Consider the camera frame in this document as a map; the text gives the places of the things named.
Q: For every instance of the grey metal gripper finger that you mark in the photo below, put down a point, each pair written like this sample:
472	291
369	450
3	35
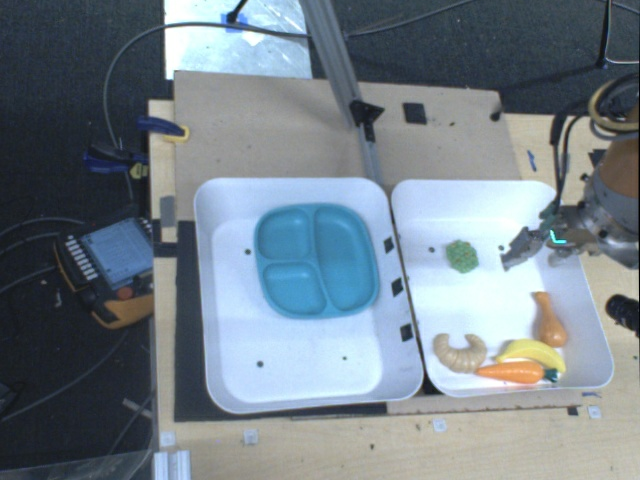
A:
560	258
520	249

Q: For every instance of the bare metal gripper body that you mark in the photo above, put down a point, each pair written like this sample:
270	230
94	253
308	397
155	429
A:
587	235

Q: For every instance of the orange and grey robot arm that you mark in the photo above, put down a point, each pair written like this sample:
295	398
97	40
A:
620	173

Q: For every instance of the green grapes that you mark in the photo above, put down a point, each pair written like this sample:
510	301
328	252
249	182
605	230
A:
461	257

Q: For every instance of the orange chicken drumstick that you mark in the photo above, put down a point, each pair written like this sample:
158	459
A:
549	325

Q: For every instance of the white plastic tray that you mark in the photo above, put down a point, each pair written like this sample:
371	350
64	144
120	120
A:
480	308
300	358

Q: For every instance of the yellow banana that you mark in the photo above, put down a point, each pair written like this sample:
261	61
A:
532	350

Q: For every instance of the orange carrot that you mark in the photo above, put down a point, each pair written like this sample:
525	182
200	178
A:
515	372

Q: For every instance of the beige croissant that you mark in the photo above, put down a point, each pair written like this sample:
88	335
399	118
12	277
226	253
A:
462	359

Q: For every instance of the blue divided plate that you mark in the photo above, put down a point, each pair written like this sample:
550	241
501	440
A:
345	263

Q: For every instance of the brown cardboard board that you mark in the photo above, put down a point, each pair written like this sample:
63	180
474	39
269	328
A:
280	128

